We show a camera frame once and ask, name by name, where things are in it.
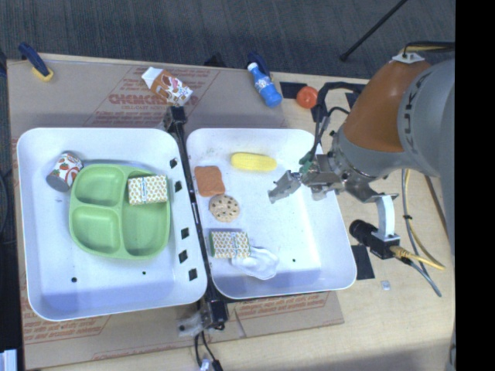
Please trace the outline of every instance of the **orange ball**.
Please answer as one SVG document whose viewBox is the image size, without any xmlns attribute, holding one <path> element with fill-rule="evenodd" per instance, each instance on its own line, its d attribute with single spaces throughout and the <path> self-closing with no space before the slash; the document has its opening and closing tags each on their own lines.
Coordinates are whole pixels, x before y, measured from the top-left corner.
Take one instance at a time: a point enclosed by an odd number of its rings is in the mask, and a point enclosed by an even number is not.
<svg viewBox="0 0 495 371">
<path fill-rule="evenodd" d="M 316 105 L 318 91 L 313 87 L 303 87 L 297 93 L 295 100 L 303 108 L 313 108 Z"/>
</svg>

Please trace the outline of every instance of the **wooden table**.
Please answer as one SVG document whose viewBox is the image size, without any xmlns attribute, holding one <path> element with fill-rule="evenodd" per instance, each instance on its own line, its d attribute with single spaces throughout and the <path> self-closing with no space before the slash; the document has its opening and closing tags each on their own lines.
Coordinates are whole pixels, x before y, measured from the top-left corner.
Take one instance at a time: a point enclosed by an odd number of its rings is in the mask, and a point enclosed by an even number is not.
<svg viewBox="0 0 495 371">
<path fill-rule="evenodd" d="M 366 83 L 366 80 L 359 79 L 290 73 L 273 73 L 273 77 L 278 87 L 280 82 L 307 83 L 316 89 L 328 81 Z M 342 90 L 330 91 L 326 104 L 329 107 L 348 107 Z M 310 111 L 298 106 L 295 100 L 284 99 L 278 108 L 283 109 L 288 127 L 314 132 Z M 337 130 L 344 118 L 344 114 L 336 112 L 329 131 Z M 330 142 L 331 137 L 327 133 L 322 143 L 324 151 L 329 150 Z M 378 192 L 401 193 L 401 173 L 393 172 L 386 180 L 372 186 Z M 340 194 L 338 200 L 346 226 L 355 219 L 377 226 L 377 208 L 374 204 L 362 204 L 346 193 Z M 401 245 L 412 250 L 402 218 L 401 196 L 394 204 L 395 231 L 401 236 Z M 350 288 L 337 292 L 345 320 L 343 324 L 212 343 L 210 349 L 222 367 L 226 371 L 443 369 L 449 355 L 456 314 L 454 270 L 449 241 L 434 198 L 426 178 L 418 172 L 411 174 L 408 205 L 423 244 L 446 265 L 444 271 L 428 268 L 442 297 L 437 296 L 413 268 L 395 259 L 380 260 L 370 255 L 375 279 L 356 281 Z M 352 237 L 350 242 L 357 244 Z M 384 289 L 386 283 L 390 285 L 389 290 Z M 201 346 L 200 355 L 204 353 L 206 351 Z M 187 347 L 49 369 L 195 370 L 198 366 L 194 348 Z"/>
</svg>

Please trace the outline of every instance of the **blue plastic bottle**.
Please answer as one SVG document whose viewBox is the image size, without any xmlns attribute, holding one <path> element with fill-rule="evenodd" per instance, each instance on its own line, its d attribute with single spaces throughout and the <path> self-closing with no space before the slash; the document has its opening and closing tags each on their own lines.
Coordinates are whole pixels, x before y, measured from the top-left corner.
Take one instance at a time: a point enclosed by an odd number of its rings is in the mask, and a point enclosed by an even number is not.
<svg viewBox="0 0 495 371">
<path fill-rule="evenodd" d="M 265 99 L 266 105 L 268 107 L 278 106 L 282 102 L 282 96 L 278 93 L 270 77 L 260 71 L 256 62 L 251 63 L 247 69 L 253 75 L 254 87 L 263 99 Z"/>
</svg>

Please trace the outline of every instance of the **green bowl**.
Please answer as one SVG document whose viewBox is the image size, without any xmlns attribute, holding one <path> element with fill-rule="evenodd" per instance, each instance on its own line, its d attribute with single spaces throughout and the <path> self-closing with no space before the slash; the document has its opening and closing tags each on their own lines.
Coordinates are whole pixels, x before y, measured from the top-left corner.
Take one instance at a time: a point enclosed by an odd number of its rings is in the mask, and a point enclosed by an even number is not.
<svg viewBox="0 0 495 371">
<path fill-rule="evenodd" d="M 88 253 L 148 259 L 169 242 L 170 202 L 132 206 L 127 181 L 154 175 L 125 165 L 95 164 L 79 172 L 72 185 L 70 235 Z"/>
</svg>

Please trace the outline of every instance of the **yellow corn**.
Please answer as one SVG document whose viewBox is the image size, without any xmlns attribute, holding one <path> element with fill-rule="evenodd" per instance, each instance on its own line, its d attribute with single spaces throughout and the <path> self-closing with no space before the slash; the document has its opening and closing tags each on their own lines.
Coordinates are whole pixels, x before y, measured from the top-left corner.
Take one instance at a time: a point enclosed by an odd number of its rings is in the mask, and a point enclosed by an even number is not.
<svg viewBox="0 0 495 371">
<path fill-rule="evenodd" d="M 277 162 L 267 155 L 236 152 L 230 157 L 233 167 L 245 170 L 270 171 L 277 167 Z"/>
</svg>

